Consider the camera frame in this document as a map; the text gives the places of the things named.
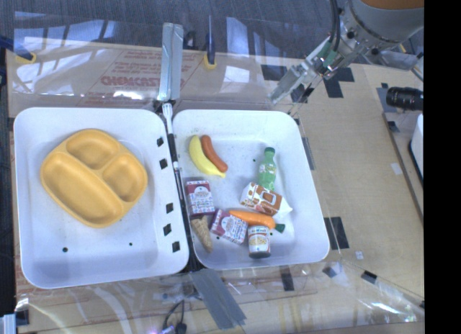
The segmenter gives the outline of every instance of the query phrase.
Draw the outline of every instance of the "purple box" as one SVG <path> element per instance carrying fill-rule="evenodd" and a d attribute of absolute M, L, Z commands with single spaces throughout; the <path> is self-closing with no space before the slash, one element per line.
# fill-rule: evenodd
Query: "purple box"
<path fill-rule="evenodd" d="M 208 181 L 186 182 L 186 198 L 191 217 L 213 215 L 215 213 Z"/>
<path fill-rule="evenodd" d="M 241 245 L 247 229 L 247 222 L 219 209 L 213 217 L 210 232 Z"/>

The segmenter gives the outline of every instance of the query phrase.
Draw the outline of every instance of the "white tray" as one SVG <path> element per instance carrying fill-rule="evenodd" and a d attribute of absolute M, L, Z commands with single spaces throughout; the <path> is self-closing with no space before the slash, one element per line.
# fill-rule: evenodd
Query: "white tray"
<path fill-rule="evenodd" d="M 40 183 L 45 156 L 86 128 L 107 131 L 148 172 L 148 186 L 139 202 L 119 222 L 102 229 L 70 216 Z M 186 266 L 189 248 L 165 126 L 154 113 L 26 109 L 14 121 L 14 154 L 21 264 L 30 283 L 52 289 L 174 274 Z M 168 163 L 165 168 L 160 164 L 163 159 Z M 172 211 L 167 212 L 169 204 Z"/>
<path fill-rule="evenodd" d="M 327 256 L 328 234 L 300 131 L 293 118 L 271 111 L 189 109 L 174 117 L 173 128 L 183 184 L 190 179 L 208 180 L 215 207 L 244 209 L 239 204 L 241 192 L 250 181 L 257 181 L 264 148 L 271 146 L 276 150 L 275 191 L 293 208 L 280 220 L 286 224 L 285 231 L 282 234 L 273 231 L 270 236 L 272 254 L 268 258 L 250 258 L 247 240 L 236 245 L 214 235 L 214 248 L 208 253 L 194 235 L 195 253 L 203 265 L 216 270 L 282 266 L 317 262 Z M 225 178 L 200 173 L 189 156 L 191 137 L 205 134 L 212 138 L 217 154 L 228 164 Z"/>

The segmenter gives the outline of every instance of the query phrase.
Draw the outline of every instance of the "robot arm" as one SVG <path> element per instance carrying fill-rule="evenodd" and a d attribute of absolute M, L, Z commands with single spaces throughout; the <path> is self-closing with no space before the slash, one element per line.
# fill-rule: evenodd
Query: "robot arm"
<path fill-rule="evenodd" d="M 315 88 L 358 56 L 407 71 L 418 63 L 416 56 L 391 49 L 424 28 L 424 0 L 347 0 L 341 16 L 336 0 L 329 1 L 333 20 L 329 38 L 282 77 L 269 95 L 273 104 L 300 84 Z"/>

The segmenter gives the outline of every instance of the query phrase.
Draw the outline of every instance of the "yellow clip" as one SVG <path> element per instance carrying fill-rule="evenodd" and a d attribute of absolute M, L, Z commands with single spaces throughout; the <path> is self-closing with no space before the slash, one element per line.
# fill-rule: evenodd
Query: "yellow clip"
<path fill-rule="evenodd" d="M 203 59 L 203 62 L 205 64 L 205 66 L 207 67 L 207 69 L 214 69 L 216 68 L 216 59 L 215 59 L 215 63 L 214 64 L 210 64 L 210 62 L 208 61 L 208 56 L 207 54 L 205 54 L 205 58 Z"/>
<path fill-rule="evenodd" d="M 37 60 L 37 55 L 34 53 L 30 53 L 32 55 L 32 60 L 24 59 L 19 55 L 16 55 L 16 62 L 21 64 L 33 64 Z"/>

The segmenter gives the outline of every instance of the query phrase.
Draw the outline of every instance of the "can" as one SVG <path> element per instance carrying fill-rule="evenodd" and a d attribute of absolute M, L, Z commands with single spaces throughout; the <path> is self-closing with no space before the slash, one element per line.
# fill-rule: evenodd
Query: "can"
<path fill-rule="evenodd" d="M 247 233 L 249 256 L 251 258 L 265 258 L 271 256 L 268 227 L 254 225 L 248 228 Z"/>

